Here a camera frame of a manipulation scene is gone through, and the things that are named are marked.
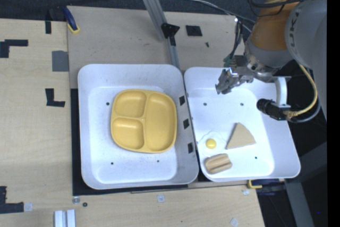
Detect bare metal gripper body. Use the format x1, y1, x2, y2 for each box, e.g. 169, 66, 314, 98
226, 55, 280, 86

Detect white plastic tray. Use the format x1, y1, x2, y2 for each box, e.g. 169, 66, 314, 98
77, 63, 200, 190
183, 66, 302, 183

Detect beige triangular bread slice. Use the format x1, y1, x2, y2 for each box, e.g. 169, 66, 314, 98
225, 122, 257, 150

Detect white and yellow fried egg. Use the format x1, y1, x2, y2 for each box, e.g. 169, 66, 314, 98
197, 130, 228, 158

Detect yellow divided plate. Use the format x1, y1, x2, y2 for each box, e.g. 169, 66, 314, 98
109, 88, 178, 154

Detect tan hot dog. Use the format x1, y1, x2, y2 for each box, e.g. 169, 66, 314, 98
203, 153, 233, 175

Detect black cylinder on white bracket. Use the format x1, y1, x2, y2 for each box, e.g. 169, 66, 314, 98
256, 75, 292, 121

